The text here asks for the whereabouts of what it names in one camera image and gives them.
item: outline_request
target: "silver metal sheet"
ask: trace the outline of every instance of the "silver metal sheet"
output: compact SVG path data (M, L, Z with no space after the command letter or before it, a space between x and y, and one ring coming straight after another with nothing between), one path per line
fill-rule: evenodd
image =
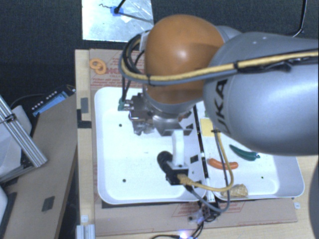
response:
M84 40L127 42L154 26L151 0L126 0L123 14L114 15L111 8L122 0L82 0Z

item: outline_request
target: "white tray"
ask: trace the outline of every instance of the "white tray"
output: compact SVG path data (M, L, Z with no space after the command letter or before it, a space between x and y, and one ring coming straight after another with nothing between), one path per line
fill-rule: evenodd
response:
M127 98L141 92L129 89ZM129 112L117 111L121 88L106 87L95 94L95 119L98 160L98 192L109 204L189 202L197 199L183 186L171 186L157 162L161 151L172 153L172 139L155 130L138 136L128 118ZM183 119L182 127L193 123L194 130L184 137L185 163L194 181L205 181L193 116ZM190 157L198 155L198 162ZM196 189L204 196L205 190Z
M205 117L203 102L197 104L198 116ZM259 153L260 158L255 161L247 161L236 155L229 147L230 144L242 150L250 151L235 140L221 135L221 140L229 162L236 161L239 166L233 170L234 184L244 184L249 195L245 198L232 200L249 200L265 198L283 198L300 196L305 189L303 177L296 157L275 156ZM220 160L214 137L202 136L206 159ZM209 183L211 187L225 187L224 173L222 170L207 165ZM219 199L226 200L220 192L214 192Z

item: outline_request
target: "toy sausage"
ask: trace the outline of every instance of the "toy sausage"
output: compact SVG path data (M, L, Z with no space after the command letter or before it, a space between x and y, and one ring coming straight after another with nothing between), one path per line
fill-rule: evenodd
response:
M215 167L217 169L221 169L221 170L223 169L222 163L214 158L208 159L207 163L209 165L211 165L212 167ZM238 167L238 163L237 162L230 162L229 166L233 170L233 169L236 169Z

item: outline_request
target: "green pepper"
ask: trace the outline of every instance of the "green pepper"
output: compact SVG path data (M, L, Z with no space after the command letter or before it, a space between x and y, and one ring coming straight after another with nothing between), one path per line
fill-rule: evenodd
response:
M257 152L254 151L244 151L242 149L239 149L233 145L229 145L229 147L232 149L233 152L235 152L238 156L240 156L243 159L246 159L248 161L255 161L256 158L260 158Z

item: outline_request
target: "yellow block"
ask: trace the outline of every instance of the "yellow block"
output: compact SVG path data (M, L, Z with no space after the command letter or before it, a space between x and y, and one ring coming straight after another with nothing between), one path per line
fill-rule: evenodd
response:
M210 119L200 119L200 125L201 125L201 133L203 136L210 136L214 137L213 130L213 123Z

